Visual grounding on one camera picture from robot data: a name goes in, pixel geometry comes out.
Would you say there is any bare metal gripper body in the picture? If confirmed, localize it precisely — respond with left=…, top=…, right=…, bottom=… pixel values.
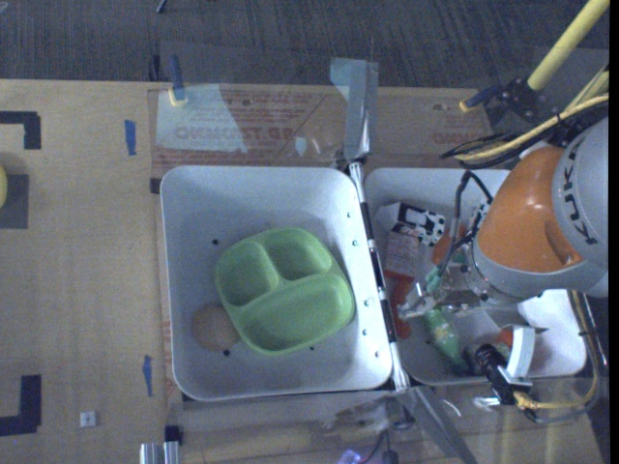
left=431, top=262, right=493, bottom=312

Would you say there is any green plastic bottle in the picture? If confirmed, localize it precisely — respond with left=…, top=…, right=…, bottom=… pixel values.
left=422, top=307, right=466, bottom=372

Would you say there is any pink and white packet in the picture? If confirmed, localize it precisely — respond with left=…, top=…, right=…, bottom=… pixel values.
left=384, top=231, right=420, bottom=278

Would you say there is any black and white carton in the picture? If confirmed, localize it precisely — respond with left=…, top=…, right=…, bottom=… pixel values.
left=388, top=201, right=447, bottom=248

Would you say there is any white plastic tray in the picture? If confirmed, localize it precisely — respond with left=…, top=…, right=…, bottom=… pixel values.
left=363, top=166, right=589, bottom=388
left=159, top=164, right=394, bottom=402

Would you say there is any green divided plate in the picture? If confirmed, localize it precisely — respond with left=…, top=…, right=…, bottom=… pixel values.
left=214, top=226, right=357, bottom=357

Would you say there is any brown cardboard board red print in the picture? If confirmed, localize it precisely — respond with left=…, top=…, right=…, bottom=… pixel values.
left=147, top=83, right=514, bottom=405

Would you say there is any tan round bread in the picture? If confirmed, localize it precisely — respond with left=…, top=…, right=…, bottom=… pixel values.
left=191, top=304, right=242, bottom=353

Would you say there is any black cylinder on white bracket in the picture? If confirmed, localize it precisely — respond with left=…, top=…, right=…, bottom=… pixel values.
left=475, top=324, right=537, bottom=405

